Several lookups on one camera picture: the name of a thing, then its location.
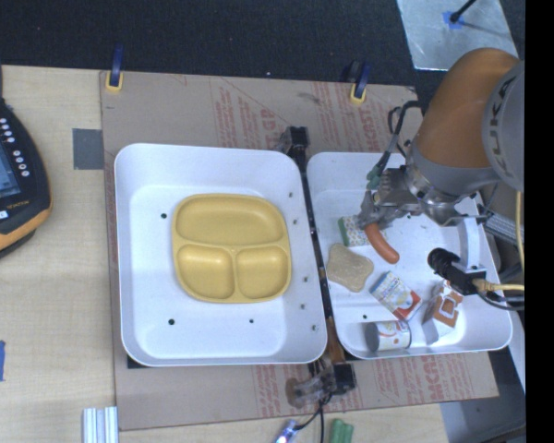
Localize white and orange small can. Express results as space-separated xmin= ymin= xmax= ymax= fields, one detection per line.
xmin=364 ymin=319 xmax=414 ymax=353

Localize yellow divided plate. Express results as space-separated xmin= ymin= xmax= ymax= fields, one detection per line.
xmin=171 ymin=193 xmax=293 ymax=305

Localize orange and white carton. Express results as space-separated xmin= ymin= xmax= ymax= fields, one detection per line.
xmin=421 ymin=279 xmax=465 ymax=346

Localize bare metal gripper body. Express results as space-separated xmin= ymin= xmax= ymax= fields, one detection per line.
xmin=374 ymin=167 xmax=462 ymax=227

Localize blue white and red carton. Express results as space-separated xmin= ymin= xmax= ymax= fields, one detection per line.
xmin=368 ymin=270 xmax=423 ymax=323

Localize white plastic tray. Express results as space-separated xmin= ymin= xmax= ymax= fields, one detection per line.
xmin=306 ymin=150 xmax=514 ymax=361
xmin=114 ymin=142 xmax=329 ymax=368

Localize green and white packet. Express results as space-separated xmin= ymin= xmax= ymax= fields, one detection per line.
xmin=337 ymin=215 xmax=389 ymax=248

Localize black block with thin wires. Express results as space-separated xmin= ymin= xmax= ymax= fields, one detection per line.
xmin=279 ymin=126 xmax=311 ymax=154
xmin=331 ymin=362 xmax=357 ymax=394

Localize black cylinder on white bracket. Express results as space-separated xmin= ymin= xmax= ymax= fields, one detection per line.
xmin=427 ymin=217 xmax=488 ymax=297

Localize tan toy bread slice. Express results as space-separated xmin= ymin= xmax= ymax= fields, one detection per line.
xmin=326 ymin=243 xmax=375 ymax=293

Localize thin black and white rod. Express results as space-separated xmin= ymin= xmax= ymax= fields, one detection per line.
xmin=294 ymin=149 xmax=342 ymax=365

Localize green ribbed object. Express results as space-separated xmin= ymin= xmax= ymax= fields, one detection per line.
xmin=328 ymin=418 xmax=355 ymax=443

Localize orange toy sausage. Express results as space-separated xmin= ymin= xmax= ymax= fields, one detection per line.
xmin=364 ymin=221 xmax=401 ymax=266

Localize brown cardboard board red print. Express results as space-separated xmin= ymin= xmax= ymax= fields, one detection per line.
xmin=99 ymin=70 xmax=500 ymax=432

